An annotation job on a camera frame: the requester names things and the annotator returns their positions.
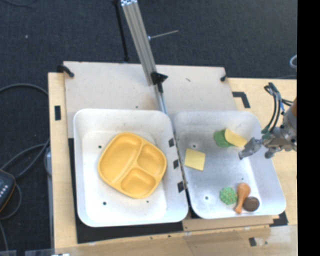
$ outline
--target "wooden table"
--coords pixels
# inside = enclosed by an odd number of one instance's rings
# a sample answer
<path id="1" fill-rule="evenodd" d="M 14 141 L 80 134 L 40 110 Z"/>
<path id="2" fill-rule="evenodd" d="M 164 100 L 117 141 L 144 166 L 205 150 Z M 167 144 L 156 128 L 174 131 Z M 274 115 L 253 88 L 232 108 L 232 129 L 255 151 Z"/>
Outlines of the wooden table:
<path id="1" fill-rule="evenodd" d="M 250 108 L 245 108 L 242 99 L 238 97 L 234 98 L 235 104 L 239 110 L 253 113 L 260 121 L 261 127 L 269 122 L 273 112 L 273 98 L 265 92 L 265 85 L 273 82 L 284 99 L 294 100 L 297 96 L 296 80 L 227 78 L 227 82 L 232 92 L 245 93 Z M 204 220 L 187 217 L 183 220 L 184 231 L 182 232 L 78 244 L 68 147 L 64 74 L 49 73 L 48 89 L 53 230 L 56 253 L 76 253 L 77 255 L 105 255 L 107 253 L 118 256 L 126 255 L 128 252 L 130 255 L 203 255 L 205 252 L 211 252 L 212 248 L 221 246 L 222 241 L 224 243 L 228 241 L 229 250 L 239 252 L 239 249 L 242 248 L 244 254 L 250 250 L 252 255 L 260 255 L 261 250 L 264 252 L 270 250 L 270 254 L 277 252 L 277 255 L 296 255 L 298 213 L 297 153 L 295 151 L 278 152 L 272 159 L 286 198 L 287 226 L 269 227 L 273 219 L 279 216 L 249 217 L 244 219 L 241 225 L 234 220 L 235 218 Z M 58 120 L 55 116 L 55 106 L 60 106 L 61 117 Z M 283 237 L 283 234 L 287 237 L 283 244 L 270 243 L 270 240 L 276 241 L 278 237 Z M 252 240 L 250 241 L 252 238 L 256 238 L 255 243 L 260 245 L 255 246 L 254 251 L 252 251 Z"/>

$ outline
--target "white tray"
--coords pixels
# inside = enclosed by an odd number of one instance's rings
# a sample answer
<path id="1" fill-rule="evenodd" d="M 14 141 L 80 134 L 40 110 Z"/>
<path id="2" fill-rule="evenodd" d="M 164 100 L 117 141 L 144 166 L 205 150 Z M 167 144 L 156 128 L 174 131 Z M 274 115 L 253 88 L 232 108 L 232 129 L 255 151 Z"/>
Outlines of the white tray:
<path id="1" fill-rule="evenodd" d="M 194 212 L 204 219 L 241 216 L 277 215 L 286 208 L 286 200 L 271 159 L 264 157 L 265 148 L 242 160 L 239 147 L 218 147 L 213 134 L 229 128 L 247 140 L 261 138 L 257 118 L 247 111 L 185 111 L 174 117 L 177 145 L 182 162 L 186 149 L 206 154 L 204 170 L 183 166 L 185 180 Z M 260 206 L 256 211 L 234 211 L 236 204 L 226 205 L 219 198 L 224 187 L 237 190 L 240 182 L 251 187 L 250 196 L 257 197 Z"/>
<path id="2" fill-rule="evenodd" d="M 189 210 L 170 118 L 156 110 L 82 109 L 74 116 L 74 155 L 77 211 L 91 227 L 173 223 Z M 155 191 L 143 199 L 122 194 L 99 176 L 99 158 L 121 132 L 132 132 L 156 145 L 166 156 L 167 169 Z"/>

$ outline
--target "metal bracket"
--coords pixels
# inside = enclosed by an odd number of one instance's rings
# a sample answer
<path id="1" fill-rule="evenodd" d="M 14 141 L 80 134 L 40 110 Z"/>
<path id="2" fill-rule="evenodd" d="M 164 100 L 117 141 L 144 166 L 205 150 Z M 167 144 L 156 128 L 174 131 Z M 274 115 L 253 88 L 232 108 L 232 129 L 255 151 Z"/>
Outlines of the metal bracket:
<path id="1" fill-rule="evenodd" d="M 162 87 L 162 83 L 168 78 L 167 75 L 164 75 L 164 74 L 160 74 L 160 73 L 157 73 L 157 72 L 152 72 L 151 73 L 151 79 L 152 79 L 152 82 L 154 85 L 157 85 L 158 86 L 158 91 L 160 93 L 164 93 L 164 89 Z"/>

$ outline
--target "brown cookie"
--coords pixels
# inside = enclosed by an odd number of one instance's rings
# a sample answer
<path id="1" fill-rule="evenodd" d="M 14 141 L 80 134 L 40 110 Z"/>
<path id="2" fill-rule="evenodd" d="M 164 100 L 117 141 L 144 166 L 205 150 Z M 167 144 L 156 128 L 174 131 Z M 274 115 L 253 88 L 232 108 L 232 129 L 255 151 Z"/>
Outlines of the brown cookie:
<path id="1" fill-rule="evenodd" d="M 254 196 L 247 197 L 243 202 L 243 209 L 245 209 L 248 212 L 254 212 L 256 209 L 258 209 L 260 206 L 260 202 L 258 198 Z"/>

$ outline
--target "black tape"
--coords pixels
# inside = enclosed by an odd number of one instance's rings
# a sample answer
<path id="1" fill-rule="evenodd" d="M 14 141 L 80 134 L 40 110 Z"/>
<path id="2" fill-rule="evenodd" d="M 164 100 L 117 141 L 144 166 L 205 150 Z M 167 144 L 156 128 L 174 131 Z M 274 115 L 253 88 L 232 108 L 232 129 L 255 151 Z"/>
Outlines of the black tape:
<path id="1" fill-rule="evenodd" d="M 169 147 L 171 148 L 174 145 L 175 145 L 175 140 L 174 140 L 174 138 L 172 138 L 172 139 L 169 140 Z"/>
<path id="2" fill-rule="evenodd" d="M 178 191 L 179 193 L 185 190 L 184 182 L 181 181 L 178 183 Z"/>
<path id="3" fill-rule="evenodd" d="M 279 218 L 273 220 L 273 224 L 270 224 L 269 227 L 277 227 L 277 226 L 286 226 L 288 225 L 288 218 L 286 212 L 279 214 Z"/>
<path id="4" fill-rule="evenodd" d="M 250 109 L 250 104 L 247 98 L 247 95 L 243 91 L 233 91 L 233 97 L 240 97 L 242 99 L 242 103 L 246 109 Z"/>
<path id="5" fill-rule="evenodd" d="M 61 120 L 61 107 L 54 106 L 54 118 L 56 121 Z"/>
<path id="6" fill-rule="evenodd" d="M 176 169 L 179 166 L 179 160 L 173 161 L 173 169 Z"/>
<path id="7" fill-rule="evenodd" d="M 254 237 L 249 238 L 250 246 L 257 246 L 256 239 Z"/>

